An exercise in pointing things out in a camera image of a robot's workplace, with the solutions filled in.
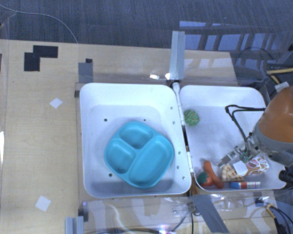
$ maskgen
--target white sticker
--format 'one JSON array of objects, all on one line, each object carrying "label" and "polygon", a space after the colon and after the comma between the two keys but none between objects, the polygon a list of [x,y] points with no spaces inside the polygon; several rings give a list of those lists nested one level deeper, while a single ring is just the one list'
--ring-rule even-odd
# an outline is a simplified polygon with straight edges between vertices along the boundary
[{"label": "white sticker", "polygon": [[50,203],[51,203],[51,200],[50,199],[47,199],[44,196],[40,196],[40,198],[38,199],[38,201],[36,203],[36,207],[38,209],[46,212]]},{"label": "white sticker", "polygon": [[50,102],[50,105],[54,108],[58,108],[63,101],[61,101],[59,98],[55,98],[53,101]]}]

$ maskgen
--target green ball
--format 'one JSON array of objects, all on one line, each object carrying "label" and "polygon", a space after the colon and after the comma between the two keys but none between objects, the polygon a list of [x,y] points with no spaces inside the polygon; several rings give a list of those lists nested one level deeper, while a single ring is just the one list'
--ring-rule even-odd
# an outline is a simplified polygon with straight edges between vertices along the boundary
[{"label": "green ball", "polygon": [[184,112],[184,116],[185,116],[185,122],[189,126],[196,126],[197,123],[199,123],[200,121],[199,116],[193,110],[186,110]]}]

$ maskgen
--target blue divided plate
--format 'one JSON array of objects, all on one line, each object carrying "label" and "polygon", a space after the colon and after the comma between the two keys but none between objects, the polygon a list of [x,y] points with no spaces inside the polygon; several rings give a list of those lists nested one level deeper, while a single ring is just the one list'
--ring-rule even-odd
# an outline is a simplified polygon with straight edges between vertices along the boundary
[{"label": "blue divided plate", "polygon": [[123,125],[111,138],[104,153],[107,166],[139,189],[155,186],[173,158],[171,142],[138,121]]}]

